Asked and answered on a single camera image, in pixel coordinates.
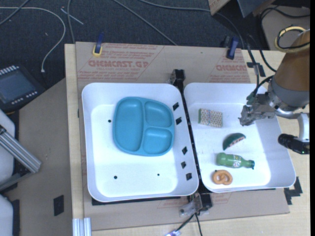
green bottle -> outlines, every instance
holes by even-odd
[[[221,152],[217,155],[217,164],[231,168],[246,167],[254,169],[255,166],[255,162],[253,160],[245,160],[239,155],[229,155],[225,154],[224,152]]]

pretzel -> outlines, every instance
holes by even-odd
[[[218,170],[212,174],[212,181],[216,184],[229,185],[233,181],[233,177],[230,172],[226,170]]]

